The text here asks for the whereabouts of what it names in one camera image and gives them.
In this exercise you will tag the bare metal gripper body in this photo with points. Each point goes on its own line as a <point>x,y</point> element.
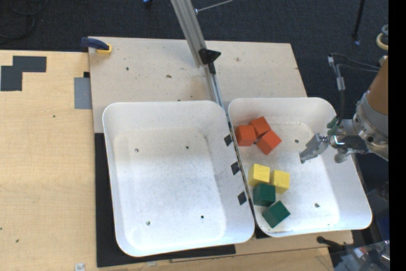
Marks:
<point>355,141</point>

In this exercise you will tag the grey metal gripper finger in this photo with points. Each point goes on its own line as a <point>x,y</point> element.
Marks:
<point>308,156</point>
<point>317,141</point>

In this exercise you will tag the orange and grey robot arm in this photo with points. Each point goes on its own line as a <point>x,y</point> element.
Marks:
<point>379,89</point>

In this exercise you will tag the white plastic tray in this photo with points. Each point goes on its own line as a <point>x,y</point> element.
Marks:
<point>171,181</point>
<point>304,187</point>

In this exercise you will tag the yellow cube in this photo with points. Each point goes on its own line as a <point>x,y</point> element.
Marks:
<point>259,174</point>
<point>281,181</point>

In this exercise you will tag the orange cube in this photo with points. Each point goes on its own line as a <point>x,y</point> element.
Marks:
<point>269,142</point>
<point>261,125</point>
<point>245,135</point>

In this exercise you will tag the green cube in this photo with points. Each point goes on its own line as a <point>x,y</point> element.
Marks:
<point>276,214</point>
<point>264,194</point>

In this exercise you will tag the pale wood board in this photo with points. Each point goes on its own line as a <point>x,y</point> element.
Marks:
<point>152,73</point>

